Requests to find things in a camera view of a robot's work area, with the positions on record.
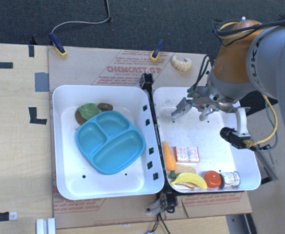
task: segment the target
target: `can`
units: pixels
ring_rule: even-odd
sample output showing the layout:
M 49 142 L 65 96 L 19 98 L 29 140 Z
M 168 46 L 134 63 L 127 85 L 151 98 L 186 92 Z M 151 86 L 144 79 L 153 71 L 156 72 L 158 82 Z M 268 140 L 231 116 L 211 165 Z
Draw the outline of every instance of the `can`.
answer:
M 221 185 L 220 188 L 236 187 L 241 183 L 240 175 L 237 171 L 220 173 Z

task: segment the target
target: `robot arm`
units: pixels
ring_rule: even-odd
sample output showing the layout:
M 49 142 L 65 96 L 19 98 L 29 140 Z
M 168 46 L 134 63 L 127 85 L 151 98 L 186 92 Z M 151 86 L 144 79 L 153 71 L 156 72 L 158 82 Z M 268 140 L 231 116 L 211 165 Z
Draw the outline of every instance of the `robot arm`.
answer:
M 221 31 L 232 24 L 232 30 Z M 171 116 L 179 117 L 191 107 L 201 112 L 200 120 L 219 110 L 235 113 L 237 130 L 224 128 L 220 135 L 236 148 L 250 148 L 257 143 L 250 142 L 247 132 L 245 110 L 249 108 L 237 106 L 249 92 L 259 91 L 267 103 L 267 97 L 277 99 L 285 124 L 285 21 L 228 21 L 219 24 L 214 32 L 223 46 L 216 59 L 210 61 L 207 85 L 196 86 L 197 81 L 188 89 L 191 99 L 183 98 Z

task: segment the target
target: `cardboard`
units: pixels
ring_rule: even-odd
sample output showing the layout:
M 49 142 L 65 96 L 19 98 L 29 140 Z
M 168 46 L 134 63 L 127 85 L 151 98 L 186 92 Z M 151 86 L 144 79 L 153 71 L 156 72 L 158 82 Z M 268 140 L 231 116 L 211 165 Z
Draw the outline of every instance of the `cardboard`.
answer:
M 127 196 L 88 200 L 67 200 L 57 191 L 52 93 L 61 85 L 122 85 L 135 86 L 142 73 L 152 73 L 153 89 L 162 86 L 190 87 L 196 81 L 204 55 L 160 52 L 157 62 L 150 61 L 150 51 L 66 47 L 68 54 L 60 56 L 49 46 L 49 89 L 51 112 L 51 146 L 53 154 L 53 204 L 57 229 L 96 225 L 154 221 L 145 206 L 156 201 L 156 195 Z M 170 63 L 177 55 L 189 58 L 193 67 L 178 71 Z M 205 85 L 204 77 L 199 85 Z M 250 213 L 246 192 L 179 196 L 178 206 L 165 219 L 182 219 L 217 215 Z

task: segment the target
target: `carrot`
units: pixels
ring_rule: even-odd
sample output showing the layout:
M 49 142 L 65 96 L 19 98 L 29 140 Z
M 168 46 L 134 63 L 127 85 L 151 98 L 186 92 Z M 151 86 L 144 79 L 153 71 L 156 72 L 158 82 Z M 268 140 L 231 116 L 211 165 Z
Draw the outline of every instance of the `carrot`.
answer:
M 167 170 L 171 172 L 170 178 L 175 178 L 175 170 L 177 169 L 176 159 L 171 148 L 166 141 L 163 142 L 164 161 Z

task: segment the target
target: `blue plate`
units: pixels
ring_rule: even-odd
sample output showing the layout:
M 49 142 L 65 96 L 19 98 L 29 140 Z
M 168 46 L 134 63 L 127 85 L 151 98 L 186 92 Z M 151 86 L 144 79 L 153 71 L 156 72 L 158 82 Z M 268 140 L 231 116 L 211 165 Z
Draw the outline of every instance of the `blue plate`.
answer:
M 82 124 L 76 142 L 93 167 L 106 175 L 124 170 L 145 149 L 141 133 L 117 111 L 101 112 Z

